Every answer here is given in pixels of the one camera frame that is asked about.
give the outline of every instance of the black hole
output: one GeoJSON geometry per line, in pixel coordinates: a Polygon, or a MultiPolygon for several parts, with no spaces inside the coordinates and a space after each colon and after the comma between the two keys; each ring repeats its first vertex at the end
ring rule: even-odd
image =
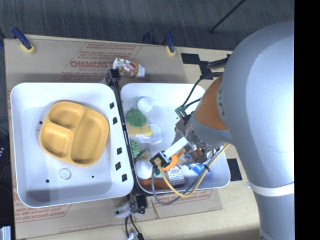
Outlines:
{"type": "Polygon", "coordinates": [[[120,162],[116,163],[116,164],[115,164],[115,170],[117,171],[117,170],[119,170],[120,168],[121,168],[121,163],[120,163],[120,162]]]}
{"type": "Polygon", "coordinates": [[[125,182],[127,179],[128,179],[128,177],[126,174],[122,175],[122,182],[125,182]]]}

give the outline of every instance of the yellow plate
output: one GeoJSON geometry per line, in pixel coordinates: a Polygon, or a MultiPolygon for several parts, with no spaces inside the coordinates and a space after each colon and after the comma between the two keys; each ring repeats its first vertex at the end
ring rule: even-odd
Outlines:
{"type": "Polygon", "coordinates": [[[77,166],[96,163],[106,146],[109,122],[101,113],[71,101],[59,101],[42,124],[39,142],[56,159],[77,166]]]}

